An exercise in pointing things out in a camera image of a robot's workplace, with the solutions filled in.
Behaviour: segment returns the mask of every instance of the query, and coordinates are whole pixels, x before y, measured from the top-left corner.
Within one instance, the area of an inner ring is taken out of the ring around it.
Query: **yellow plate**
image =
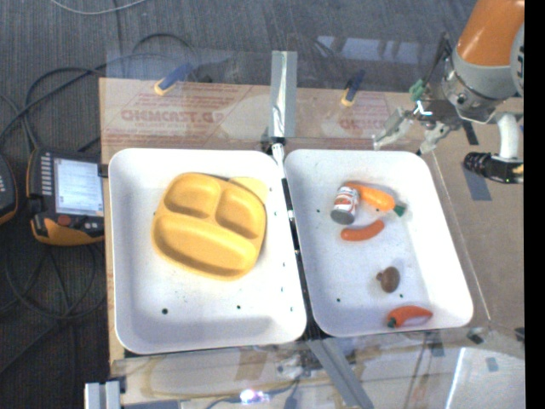
[[[152,244],[161,257],[195,273],[238,279],[257,261],[266,221],[262,200],[247,187],[185,173],[163,193],[153,217]]]

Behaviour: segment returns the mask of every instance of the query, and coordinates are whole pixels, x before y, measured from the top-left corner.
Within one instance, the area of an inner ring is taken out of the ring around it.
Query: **orange carrot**
[[[378,219],[363,228],[343,228],[341,238],[345,241],[363,241],[375,237],[383,228],[384,221]]]
[[[389,194],[374,187],[366,187],[360,183],[350,181],[345,184],[358,190],[359,197],[367,204],[385,212],[394,210],[399,216],[403,215],[404,208],[395,203],[395,199]]]
[[[433,312],[431,310],[414,304],[400,306],[389,312],[387,316],[387,326],[392,328],[400,327],[407,320],[413,318],[430,318],[432,315]]]

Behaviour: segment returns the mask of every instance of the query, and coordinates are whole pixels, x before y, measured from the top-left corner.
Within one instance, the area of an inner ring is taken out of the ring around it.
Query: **device screen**
[[[58,213],[104,216],[102,180],[96,164],[55,158],[54,185]]]

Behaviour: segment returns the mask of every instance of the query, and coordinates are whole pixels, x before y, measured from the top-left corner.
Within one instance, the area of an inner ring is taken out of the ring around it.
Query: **black and orange device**
[[[13,171],[0,154],[0,224],[11,220],[17,211],[17,186]]]
[[[98,155],[40,147],[26,172],[32,233],[49,245],[104,239],[104,199]]]

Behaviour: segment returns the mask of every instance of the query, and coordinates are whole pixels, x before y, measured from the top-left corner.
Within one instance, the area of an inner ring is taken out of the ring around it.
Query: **dark gray floor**
[[[56,1],[98,12],[138,0]],[[49,0],[0,0],[0,128],[7,129],[0,153],[21,194],[20,213],[0,227],[0,407],[82,407],[84,384],[104,381],[109,372],[101,245],[49,249],[32,237],[22,198],[29,147],[21,119],[10,125],[15,116],[10,101],[21,110],[44,96],[25,115],[37,142],[78,150],[100,132],[96,75],[53,89],[83,74],[76,67],[153,77],[162,60],[112,60],[135,51],[238,52],[243,58],[210,64],[206,74],[215,81],[268,84],[269,61],[261,57],[275,49],[296,50],[300,86],[343,88],[347,72],[364,66],[362,89],[406,92],[427,71],[440,34],[448,32],[456,41],[475,1],[150,0],[90,15]],[[99,152],[100,144],[87,151]],[[23,301],[14,296],[4,268],[21,289],[40,270]],[[89,281],[70,319],[62,317],[65,293],[73,304]]]

